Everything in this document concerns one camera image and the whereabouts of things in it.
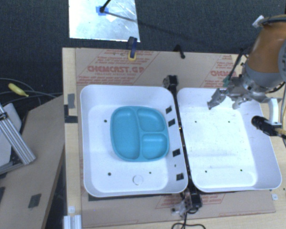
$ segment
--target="blue divided plate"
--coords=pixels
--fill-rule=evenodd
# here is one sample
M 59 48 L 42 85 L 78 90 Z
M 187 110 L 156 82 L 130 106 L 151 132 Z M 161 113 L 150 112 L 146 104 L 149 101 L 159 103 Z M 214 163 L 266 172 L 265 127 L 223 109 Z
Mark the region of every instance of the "blue divided plate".
M 111 116 L 112 147 L 123 160 L 153 161 L 167 155 L 169 138 L 165 119 L 152 108 L 125 106 Z

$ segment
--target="white plastic piece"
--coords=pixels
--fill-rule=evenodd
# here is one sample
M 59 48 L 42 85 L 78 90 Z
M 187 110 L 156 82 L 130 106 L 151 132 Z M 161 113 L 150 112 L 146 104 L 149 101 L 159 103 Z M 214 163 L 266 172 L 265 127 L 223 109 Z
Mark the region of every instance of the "white plastic piece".
M 278 196 L 277 196 L 277 194 L 271 194 L 271 196 L 272 196 L 272 200 L 278 200 Z
M 263 15 L 258 16 L 258 18 L 253 22 L 252 26 L 258 28 L 259 27 L 258 22 L 262 19 L 264 19 Z
M 21 127 L 21 120 L 14 108 L 13 104 L 8 104 L 4 107 L 4 111 L 6 111 L 9 115 L 9 118 L 13 122 L 16 129 L 19 131 Z M 10 161 L 10 151 L 11 145 L 9 141 L 6 139 L 3 132 L 0 130 L 0 166 L 7 164 Z
M 110 138 L 110 122 L 114 110 L 122 106 L 156 109 L 166 123 L 175 119 L 175 124 L 168 127 L 170 147 L 164 158 L 130 162 L 115 154 Z M 167 89 L 89 85 L 81 92 L 81 109 L 84 185 L 88 193 L 95 197 L 170 194 L 180 193 L 187 187 L 188 177 L 174 99 Z
M 74 214 L 75 213 L 75 206 L 68 206 L 68 214 Z
M 64 216 L 63 217 L 63 229 L 82 229 L 81 215 Z
M 277 124 L 278 113 L 279 113 L 278 99 L 271 98 L 270 101 L 268 102 L 268 106 L 269 106 L 269 122 L 272 124 Z
M 183 88 L 180 116 L 194 184 L 203 192 L 274 189 L 282 178 L 270 137 L 252 124 L 256 101 L 233 110 L 227 98 L 208 109 L 213 89 Z

